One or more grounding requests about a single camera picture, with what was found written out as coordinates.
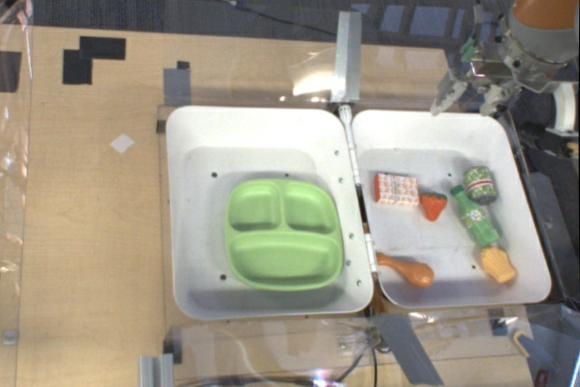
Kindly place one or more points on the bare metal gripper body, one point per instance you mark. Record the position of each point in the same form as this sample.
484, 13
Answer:
525, 68

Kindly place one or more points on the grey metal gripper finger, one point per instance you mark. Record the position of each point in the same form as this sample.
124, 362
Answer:
496, 97
448, 93

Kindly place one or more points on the white plastic tray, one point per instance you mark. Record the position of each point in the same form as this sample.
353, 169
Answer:
417, 140
199, 136

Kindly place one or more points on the green can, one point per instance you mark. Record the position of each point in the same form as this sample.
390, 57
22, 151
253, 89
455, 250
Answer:
479, 185

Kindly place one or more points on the thin black and white rod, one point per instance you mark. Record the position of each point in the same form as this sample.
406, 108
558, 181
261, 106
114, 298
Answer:
351, 145

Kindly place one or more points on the orange and white carton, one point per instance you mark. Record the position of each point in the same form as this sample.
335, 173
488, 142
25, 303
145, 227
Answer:
396, 190

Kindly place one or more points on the red strawberry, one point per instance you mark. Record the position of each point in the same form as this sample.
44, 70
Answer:
433, 205

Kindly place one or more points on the green bottle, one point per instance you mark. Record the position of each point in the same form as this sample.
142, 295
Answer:
476, 219

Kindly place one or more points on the yellow biscuit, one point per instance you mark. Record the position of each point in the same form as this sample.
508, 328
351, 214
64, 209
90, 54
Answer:
498, 266

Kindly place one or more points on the orange chicken drumstick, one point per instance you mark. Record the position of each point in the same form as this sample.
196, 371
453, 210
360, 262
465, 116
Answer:
414, 271

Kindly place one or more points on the green divided plate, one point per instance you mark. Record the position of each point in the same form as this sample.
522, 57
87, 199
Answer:
281, 258

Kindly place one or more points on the black cylinder on white bracket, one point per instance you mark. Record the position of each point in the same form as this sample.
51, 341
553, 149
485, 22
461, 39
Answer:
565, 109

